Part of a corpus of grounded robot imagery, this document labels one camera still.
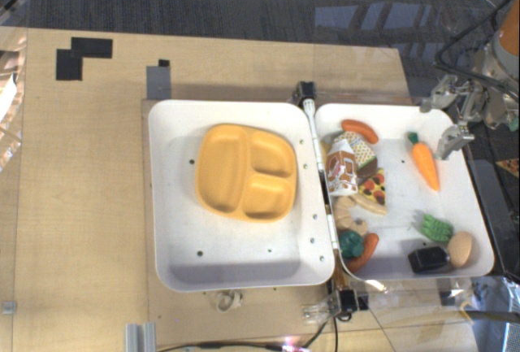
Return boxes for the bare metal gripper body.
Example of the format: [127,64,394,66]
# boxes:
[461,51,520,130]

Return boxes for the orange toy carrot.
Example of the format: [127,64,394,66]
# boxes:
[406,131,441,193]

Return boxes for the toy pizza slice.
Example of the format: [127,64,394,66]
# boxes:
[352,167,388,217]
[496,158,520,180]

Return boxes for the orange toy sausage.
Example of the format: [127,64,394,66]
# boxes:
[340,119,380,146]
[344,232,380,274]

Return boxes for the white plastic tray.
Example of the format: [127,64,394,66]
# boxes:
[314,102,496,283]
[147,99,336,293]

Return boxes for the brown toy biscuit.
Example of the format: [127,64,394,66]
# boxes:
[357,159,379,181]

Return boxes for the green toy grapes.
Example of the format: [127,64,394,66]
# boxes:
[413,213,455,243]

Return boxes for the white and green patterned carton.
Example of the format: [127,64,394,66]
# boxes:
[332,131,378,172]

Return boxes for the beige toy egg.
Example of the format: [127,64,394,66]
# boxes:
[446,230,475,268]

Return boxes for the small black box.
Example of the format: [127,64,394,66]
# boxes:
[407,246,452,275]

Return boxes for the beige toy bread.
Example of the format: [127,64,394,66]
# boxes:
[333,196,370,238]

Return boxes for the thin black and white rod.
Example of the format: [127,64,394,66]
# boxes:
[303,98,340,259]

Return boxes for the green toy broccoli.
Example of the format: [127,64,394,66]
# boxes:
[338,230,365,260]

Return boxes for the orange divided plate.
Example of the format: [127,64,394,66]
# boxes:
[194,122,299,224]

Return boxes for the beige looped strap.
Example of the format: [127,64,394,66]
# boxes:
[208,289,245,314]

